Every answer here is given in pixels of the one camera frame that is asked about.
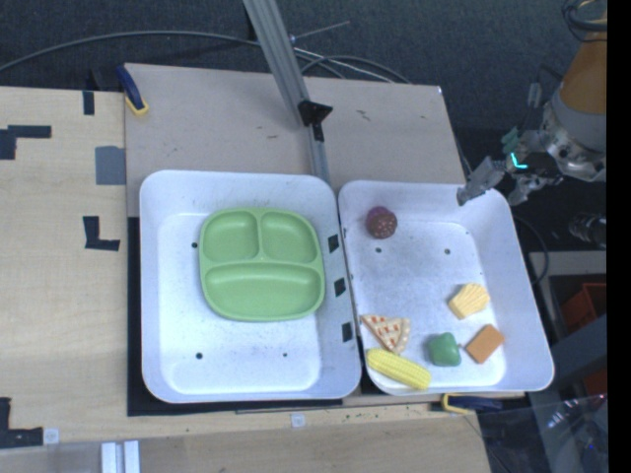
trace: wire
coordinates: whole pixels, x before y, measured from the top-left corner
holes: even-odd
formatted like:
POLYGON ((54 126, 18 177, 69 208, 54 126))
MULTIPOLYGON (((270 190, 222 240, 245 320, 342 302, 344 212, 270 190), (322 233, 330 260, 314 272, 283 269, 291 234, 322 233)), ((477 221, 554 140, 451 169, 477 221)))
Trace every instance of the wire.
POLYGON ((531 223, 529 223, 526 219, 520 216, 514 215, 513 219, 515 219, 519 223, 522 223, 524 226, 526 226, 530 230, 530 232, 536 237, 537 241, 541 245, 541 251, 543 252, 543 261, 544 261, 543 269, 541 270, 541 273, 537 277, 534 278, 534 280, 530 281, 530 284, 534 287, 539 282, 541 282, 545 278, 545 276, 548 274, 548 269, 550 267, 550 253, 548 251, 547 245, 545 244, 545 241, 543 241, 543 237, 539 234, 537 229, 531 223))
MULTIPOLYGON (((140 32, 120 32, 120 33, 115 33, 115 34, 104 34, 104 35, 95 35, 95 36, 89 36, 86 38, 80 38, 77 40, 72 40, 69 42, 65 42, 65 43, 60 43, 57 45, 53 45, 51 47, 47 47, 45 49, 41 49, 39 51, 36 51, 34 53, 28 54, 26 56, 23 56, 21 58, 15 59, 13 61, 10 61, 8 63, 5 63, 4 65, 0 66, 0 73, 5 72, 13 67, 16 67, 22 63, 26 63, 27 61, 30 61, 32 59, 38 58, 40 56, 46 55, 46 54, 50 54, 53 52, 57 52, 63 49, 68 49, 70 47, 76 47, 76 46, 80 46, 80 45, 85 45, 88 43, 93 43, 93 42, 99 42, 99 41, 105 41, 105 40, 114 40, 114 39, 118 39, 118 38, 131 38, 131 37, 138 37, 138 36, 164 36, 164 35, 170 35, 170 36, 196 36, 196 37, 201 37, 201 38, 214 38, 214 39, 219 39, 219 40, 225 40, 225 41, 230 41, 236 44, 240 44, 240 45, 249 45, 249 46, 254 46, 254 47, 260 47, 260 44, 255 41, 255 40, 247 40, 244 38, 238 38, 236 36, 230 36, 230 35, 223 35, 223 34, 212 34, 212 33, 207 33, 207 32, 193 32, 193 31, 182 31, 182 30, 149 30, 149 31, 140 31, 140 32)), ((340 65, 340 66, 344 66, 346 68, 350 68, 352 70, 361 72, 363 74, 367 74, 367 75, 371 75, 373 77, 379 78, 382 81, 385 82, 391 82, 390 79, 387 79, 385 77, 382 77, 378 74, 375 74, 374 72, 369 72, 367 70, 363 70, 357 67, 354 67, 353 65, 349 65, 347 63, 343 63, 341 61, 338 61, 339 59, 346 59, 348 61, 356 61, 356 62, 360 62, 360 63, 365 63, 367 65, 371 65, 373 67, 379 68, 383 71, 388 72, 390 75, 392 75, 393 77, 397 78, 398 80, 405 82, 407 84, 411 84, 407 79, 405 79, 403 76, 401 76, 400 74, 397 74, 396 72, 388 69, 387 67, 385 67, 384 65, 380 65, 379 63, 376 63, 374 61, 368 60, 368 59, 364 59, 364 58, 359 58, 356 56, 322 56, 320 54, 316 54, 314 52, 310 52, 310 51, 306 51, 303 49, 300 49, 298 47, 294 47, 294 51, 296 53, 296 56, 306 60, 306 61, 310 61, 311 63, 309 63, 306 67, 303 68, 303 71, 307 71, 310 68, 312 68, 313 66, 316 66, 317 64, 319 64, 319 66, 321 68, 323 68, 324 70, 328 71, 329 73, 331 73, 332 75, 339 77, 340 79, 345 79, 345 77, 339 73, 338 71, 336 71, 335 69, 331 68, 329 65, 325 65, 323 64, 324 62, 331 62, 334 63, 336 65, 340 65)))
POLYGON ((579 37, 575 30, 582 32, 594 32, 594 33, 606 33, 607 31, 607 19, 600 18, 596 20, 585 20, 579 18, 579 9, 586 7, 587 5, 594 4, 600 0, 565 0, 561 6, 561 14, 565 20, 568 29, 574 37, 580 41, 595 42, 606 41, 606 38, 596 39, 584 39, 579 37))
POLYGON ((9 70, 10 68, 13 68, 17 65, 20 65, 21 63, 25 63, 29 60, 32 60, 40 56, 43 56, 45 54, 50 54, 52 52, 56 52, 62 49, 67 49, 70 47, 76 47, 78 45, 85 45, 88 43, 104 41, 104 40, 113 40, 117 38, 130 38, 130 37, 138 37, 138 36, 150 36, 150 35, 198 36, 198 37, 203 37, 203 38, 217 38, 220 40, 228 40, 228 41, 240 43, 243 45, 259 46, 258 42, 255 42, 252 40, 246 40, 244 38, 238 38, 235 36, 210 34, 206 32, 188 32, 188 31, 180 31, 180 30, 173 30, 173 31, 149 30, 149 31, 144 31, 144 32, 120 32, 116 34, 89 36, 86 38, 80 38, 78 40, 72 40, 70 42, 60 43, 57 45, 53 45, 51 47, 47 47, 46 49, 39 50, 32 54, 28 54, 16 60, 10 61, 9 63, 5 63, 4 65, 0 66, 0 73, 5 72, 6 70, 9 70))
POLYGON ((460 164, 464 168, 464 174, 465 176, 469 177, 471 173, 473 172, 471 163, 466 158, 466 155, 464 154, 464 150, 462 149, 462 144, 460 143, 460 139, 457 137, 457 135, 454 135, 454 140, 456 142, 457 154, 460 157, 460 164))
POLYGON ((392 82, 391 79, 388 79, 386 77, 380 76, 379 74, 376 74, 374 72, 369 72, 367 70, 355 67, 353 65, 349 65, 348 63, 343 63, 343 62, 341 62, 339 60, 354 61, 354 62, 357 62, 357 63, 363 63, 363 64, 366 64, 366 65, 369 65, 369 66, 374 67, 374 68, 378 68, 378 69, 388 73, 389 75, 394 77, 399 82, 402 82, 402 83, 405 83, 405 84, 412 84, 411 81, 409 81, 408 79, 406 79, 405 77, 403 77, 399 73, 395 72, 394 70, 391 70, 390 68, 388 68, 388 67, 386 67, 386 66, 384 66, 384 65, 382 65, 380 63, 377 63, 376 61, 371 61, 369 59, 361 58, 361 57, 358 57, 358 56, 350 56, 350 55, 345 55, 345 54, 335 54, 333 56, 322 56, 320 54, 315 54, 313 52, 305 51, 305 50, 299 49, 297 47, 295 49, 297 51, 299 51, 299 52, 302 52, 302 53, 305 53, 305 54, 310 54, 310 55, 315 57, 315 59, 311 63, 308 63, 307 65, 305 65, 303 67, 303 69, 302 69, 303 73, 307 72, 308 70, 314 68, 317 65, 321 66, 322 63, 324 63, 324 62, 329 62, 329 63, 333 63, 335 65, 340 65, 340 66, 344 66, 346 68, 350 68, 351 70, 355 70, 355 71, 360 72, 362 74, 371 75, 371 76, 376 77, 378 79, 381 79, 382 81, 385 81, 385 82, 390 82, 390 83, 392 82))
POLYGON ((351 24, 350 20, 343 21, 342 23, 336 23, 335 25, 330 25, 328 27, 318 28, 317 30, 311 30, 310 32, 306 32, 304 34, 291 35, 290 36, 290 40, 292 40, 292 43, 293 43, 296 40, 298 40, 299 38, 305 38, 306 36, 311 36, 311 35, 315 35, 315 34, 321 34, 322 32, 328 32, 330 30, 334 30, 334 29, 339 28, 339 27, 345 27, 346 25, 350 25, 350 24, 351 24))
MULTIPOLYGON (((557 83, 560 83, 561 81, 563 81, 563 75, 561 75, 559 72, 554 70, 549 65, 546 65, 545 63, 541 63, 539 64, 537 68, 536 75, 534 76, 534 81, 532 82, 533 84, 537 84, 541 87, 541 73, 542 72, 546 72, 557 83)), ((542 107, 545 103, 546 101, 539 101, 538 104, 532 104, 531 102, 528 101, 526 112, 524 113, 524 116, 522 117, 522 120, 520 121, 520 123, 516 126, 518 130, 518 137, 521 137, 522 135, 524 135, 524 132, 528 130, 528 123, 530 119, 532 118, 534 111, 537 108, 542 107)))

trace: black bracket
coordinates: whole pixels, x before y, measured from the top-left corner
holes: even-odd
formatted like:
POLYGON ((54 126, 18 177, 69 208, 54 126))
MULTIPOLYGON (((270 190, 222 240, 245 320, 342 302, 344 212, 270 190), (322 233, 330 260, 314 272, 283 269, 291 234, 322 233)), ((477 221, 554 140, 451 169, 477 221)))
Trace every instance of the black bracket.
POLYGON ((331 114, 333 107, 311 100, 302 100, 298 103, 298 111, 303 119, 303 124, 314 129, 314 138, 319 142, 324 142, 322 122, 331 114))
POLYGON ((0 398, 0 448, 43 445, 43 428, 32 430, 9 429, 11 398, 0 398))

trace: metal pole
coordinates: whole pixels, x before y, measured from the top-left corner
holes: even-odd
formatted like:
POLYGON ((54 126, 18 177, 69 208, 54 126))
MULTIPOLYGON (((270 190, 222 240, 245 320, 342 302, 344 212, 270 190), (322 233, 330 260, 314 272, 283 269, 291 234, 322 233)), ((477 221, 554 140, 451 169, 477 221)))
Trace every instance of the metal pole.
POLYGON ((310 97, 276 0, 243 0, 243 2, 285 104, 299 124, 310 126, 309 151, 312 172, 329 182, 328 164, 319 122, 315 129, 313 124, 305 121, 299 110, 299 105, 304 101, 309 101, 310 97))

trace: divided plate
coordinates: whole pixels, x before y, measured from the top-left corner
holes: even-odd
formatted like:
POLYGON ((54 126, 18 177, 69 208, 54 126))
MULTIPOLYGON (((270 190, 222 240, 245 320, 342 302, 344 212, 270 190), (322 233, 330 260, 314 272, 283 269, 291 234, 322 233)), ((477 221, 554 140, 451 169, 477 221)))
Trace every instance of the divided plate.
POLYGON ((212 214, 199 237, 206 301, 234 320, 288 320, 313 313, 324 298, 317 234, 300 214, 236 208, 212 214))

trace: gray carpet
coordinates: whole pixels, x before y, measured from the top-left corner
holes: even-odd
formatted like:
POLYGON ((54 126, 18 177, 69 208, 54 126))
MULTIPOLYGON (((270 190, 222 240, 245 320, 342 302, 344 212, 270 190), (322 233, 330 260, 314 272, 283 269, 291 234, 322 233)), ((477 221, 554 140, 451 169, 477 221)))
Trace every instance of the gray carpet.
MULTIPOLYGON (((415 84, 440 86, 464 156, 475 167, 501 157, 499 139, 526 112, 528 86, 544 64, 564 73, 580 47, 561 15, 565 0, 277 0, 296 46, 384 65, 415 84), (340 23, 344 26, 310 34, 340 23)), ((224 39, 139 36, 76 44, 4 69, 37 51, 84 38, 134 31, 195 31, 248 37, 241 0, 0 0, 0 85, 118 89, 124 62, 267 72, 257 47, 224 39)), ((386 71, 355 63, 385 75, 386 71)), ((373 79, 344 70, 349 78, 373 79)), ((331 75, 314 68, 309 75, 331 75)), ((543 76, 544 95, 556 81, 543 76)), ((533 125, 538 125, 536 118, 533 125)), ((508 182, 498 188, 510 192, 508 182)), ((567 179, 515 209, 549 249, 593 248, 568 224, 582 211, 605 214, 604 184, 567 179)), ((525 237, 525 250, 540 250, 525 237)))

